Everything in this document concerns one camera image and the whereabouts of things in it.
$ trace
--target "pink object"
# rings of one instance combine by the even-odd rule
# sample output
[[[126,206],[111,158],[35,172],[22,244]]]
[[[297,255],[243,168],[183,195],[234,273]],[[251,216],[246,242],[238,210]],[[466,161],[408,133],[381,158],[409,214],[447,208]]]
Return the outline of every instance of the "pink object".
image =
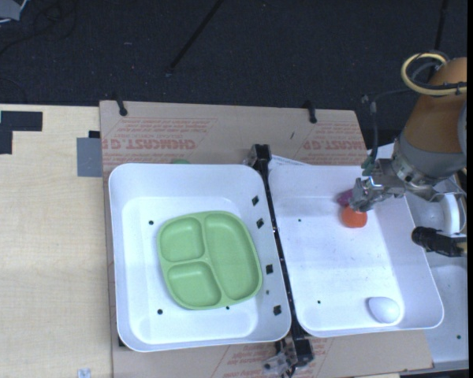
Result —
[[[348,206],[348,202],[352,197],[352,189],[340,193],[337,197],[337,202],[340,206]]]

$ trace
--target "cardboard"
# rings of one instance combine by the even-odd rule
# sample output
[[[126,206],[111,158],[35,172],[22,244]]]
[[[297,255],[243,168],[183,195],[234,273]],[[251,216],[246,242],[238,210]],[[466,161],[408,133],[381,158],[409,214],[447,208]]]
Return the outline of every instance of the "cardboard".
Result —
[[[267,376],[263,362],[274,343],[211,346],[137,353],[119,346],[115,317],[113,244],[108,207],[108,177],[126,162],[241,164],[253,144],[268,144],[272,154],[312,165],[359,165],[367,156],[356,115],[349,110],[100,102],[102,170],[112,352],[115,377],[190,376],[230,378]],[[387,332],[341,338],[311,338],[315,359],[295,377],[383,374],[432,366],[423,332]]]

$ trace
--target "black floor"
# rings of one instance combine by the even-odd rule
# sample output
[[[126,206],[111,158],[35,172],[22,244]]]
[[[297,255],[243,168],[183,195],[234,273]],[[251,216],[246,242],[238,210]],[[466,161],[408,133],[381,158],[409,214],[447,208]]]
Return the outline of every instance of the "black floor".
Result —
[[[0,103],[310,100],[355,110],[369,145],[364,94],[405,88],[400,67],[413,54],[467,55],[467,0],[223,0],[178,57],[217,1],[31,0],[19,21],[0,24]],[[416,98],[378,103],[381,143],[403,128]]]

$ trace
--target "white tray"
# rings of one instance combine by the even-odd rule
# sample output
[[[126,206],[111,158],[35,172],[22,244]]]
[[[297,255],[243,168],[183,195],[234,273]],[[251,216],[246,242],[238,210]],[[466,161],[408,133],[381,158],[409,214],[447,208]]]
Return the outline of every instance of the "white tray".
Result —
[[[407,202],[378,203],[363,228],[341,223],[337,195],[357,177],[355,166],[281,165],[270,172],[300,325],[319,337],[438,326],[443,306],[425,251],[412,242]],[[372,297],[393,299],[400,317],[378,322],[368,307]]]
[[[112,171],[109,189],[117,330],[127,347],[148,352],[272,342],[287,334],[289,303],[266,192],[255,170],[245,165],[124,164]],[[229,309],[185,309],[168,292],[156,234],[171,218],[210,210],[228,211],[246,224],[263,285],[255,297]]]

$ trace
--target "green divided plate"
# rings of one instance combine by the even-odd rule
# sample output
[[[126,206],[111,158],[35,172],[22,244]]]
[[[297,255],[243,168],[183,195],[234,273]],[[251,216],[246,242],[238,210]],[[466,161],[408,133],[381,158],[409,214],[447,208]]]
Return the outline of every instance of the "green divided plate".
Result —
[[[234,214],[208,211],[168,220],[157,245],[166,286],[184,308],[230,306],[252,298],[263,282],[252,237]]]

